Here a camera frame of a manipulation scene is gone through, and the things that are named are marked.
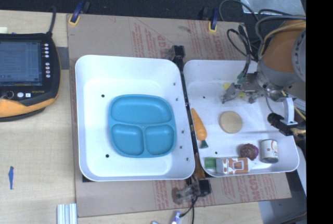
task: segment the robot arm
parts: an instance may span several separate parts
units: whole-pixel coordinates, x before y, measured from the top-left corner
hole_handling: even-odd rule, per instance
[[[293,98],[285,89],[294,83],[305,83],[306,23],[303,20],[288,20],[272,37],[264,54],[259,53],[257,70],[247,73],[241,84],[232,83],[222,98],[222,103],[237,97],[243,91],[249,103],[260,96],[284,105],[284,116],[272,113],[268,121],[285,135],[292,135],[294,121]]]

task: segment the screen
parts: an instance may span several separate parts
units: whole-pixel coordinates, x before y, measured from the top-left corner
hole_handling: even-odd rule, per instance
[[[41,44],[0,41],[0,86],[43,85]]]

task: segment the cable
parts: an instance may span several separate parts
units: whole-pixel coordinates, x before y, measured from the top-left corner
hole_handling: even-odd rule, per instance
[[[192,205],[191,207],[183,214],[180,214],[180,218],[184,217],[188,212],[190,212],[191,209],[193,209],[193,212],[192,212],[192,224],[194,223],[194,204],[196,203],[198,197],[196,196],[195,199],[192,199]]]
[[[51,20],[50,28],[48,29],[48,32],[46,33],[50,37],[52,37],[52,30],[53,30],[54,23],[56,21],[56,13],[57,13],[57,9],[56,9],[55,6],[51,6],[47,11],[49,12],[51,10],[53,12],[53,14],[52,14],[52,20]]]
[[[297,107],[294,107],[295,111],[297,112],[298,115],[300,115],[300,117],[306,121],[306,116],[302,114],[302,112],[299,111],[299,109]]]
[[[246,54],[244,52],[242,52],[232,41],[231,41],[231,38],[229,36],[229,33],[230,32],[234,32],[238,35],[238,37],[242,40],[243,44],[244,44],[244,47],[246,49]],[[237,76],[237,79],[238,79],[238,84],[241,84],[246,76],[246,74],[248,73],[248,70],[249,70],[249,66],[250,66],[250,63],[251,63],[251,49],[250,49],[250,46],[248,45],[248,43],[245,41],[244,39],[244,36],[241,35],[240,33],[238,33],[236,30],[234,29],[229,29],[227,31],[227,37],[228,39],[230,40],[231,44],[235,47],[236,50],[238,50],[240,53],[242,53],[244,56],[246,56],[246,62],[245,62],[245,65],[244,65],[244,68],[242,70],[242,72]]]
[[[239,34],[238,31],[236,31],[236,30],[234,30],[234,29],[228,29],[228,30],[227,30],[227,37],[228,37],[229,41],[231,42],[231,44],[233,45],[233,47],[234,47],[237,51],[239,51],[242,55],[244,55],[244,56],[246,57],[247,54],[244,53],[242,50],[240,50],[240,49],[236,46],[236,44],[233,42],[232,38],[230,37],[230,32],[234,32],[234,33],[235,33],[235,34],[236,34],[236,35],[242,40],[242,42],[244,43],[244,45],[246,44],[245,40],[248,40],[248,38],[242,36],[241,34]],[[250,52],[251,52],[251,55],[253,56],[253,58],[252,58],[251,60],[257,62],[257,59],[255,58],[255,54],[253,53],[252,49],[250,49]]]
[[[267,106],[268,106],[268,108],[270,109],[270,111],[271,111],[272,113],[274,113],[274,111],[272,110],[271,105],[270,105],[270,103],[269,103],[269,101],[268,101],[268,97],[267,97],[267,96],[266,96],[266,103],[267,103]]]
[[[244,77],[246,76],[246,74],[248,73],[249,66],[250,66],[250,63],[251,63],[251,54],[252,53],[251,53],[251,47],[250,47],[249,39],[247,38],[245,30],[244,30],[242,25],[238,26],[238,31],[239,31],[239,34],[241,35],[241,39],[243,41],[243,44],[244,44],[244,47],[245,47],[245,50],[246,50],[246,62],[245,62],[244,69],[242,71],[243,75],[241,75],[241,79],[240,79],[240,83],[241,83],[243,81]]]
[[[219,6],[219,14],[220,14],[220,18],[222,21],[225,21],[223,16],[222,16],[222,13],[221,13],[221,7],[224,3],[226,2],[236,2],[236,3],[240,3],[241,5],[245,6],[251,13],[252,15],[254,16],[254,18],[259,21],[259,18],[256,16],[255,12],[249,7],[247,6],[246,4],[244,4],[243,2],[239,1],[239,0],[224,0],[220,3],[220,6]]]
[[[290,128],[290,130],[292,131],[292,134],[294,134],[294,135],[298,135],[298,134],[304,135],[304,134],[306,134],[306,130],[301,130],[301,129],[298,129],[298,128]]]
[[[282,12],[282,11],[278,11],[278,10],[273,10],[273,9],[260,9],[258,11],[258,15],[261,16],[262,12],[271,12],[271,13],[276,13],[276,14],[284,15],[284,16],[292,16],[291,14],[288,14],[288,13],[285,13],[285,12]]]

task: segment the white tray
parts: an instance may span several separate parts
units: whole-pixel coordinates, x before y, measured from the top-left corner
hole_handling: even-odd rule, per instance
[[[211,176],[224,177],[214,169],[206,169],[205,157],[239,157],[239,147],[245,143],[256,145],[260,150],[260,142],[265,139],[277,141],[279,161],[274,164],[261,162],[261,153],[254,160],[256,166],[248,173],[261,174],[287,172],[297,169],[299,155],[293,136],[284,136],[267,121],[271,113],[266,99],[260,97],[249,104],[247,97],[227,101],[222,104],[225,92],[223,83],[237,80],[244,67],[244,61],[191,60],[184,66],[184,77],[190,107],[200,116],[208,133],[208,148],[199,148],[200,162],[203,169]],[[256,71],[257,64],[251,63],[249,72]],[[270,102],[273,110],[284,115],[282,103]],[[234,134],[224,132],[219,125],[219,116],[225,111],[237,112],[242,120],[242,129]]]
[[[79,164],[93,181],[189,178],[195,167],[190,128],[178,67],[166,59],[86,55],[75,64]],[[120,155],[108,134],[108,108],[124,94],[165,99],[173,109],[176,146],[161,157]]]

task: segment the button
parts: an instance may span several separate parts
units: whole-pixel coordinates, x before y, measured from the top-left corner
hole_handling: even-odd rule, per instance
[[[7,94],[7,97],[9,99],[12,99],[14,97],[14,92],[13,91],[7,91],[6,94]]]

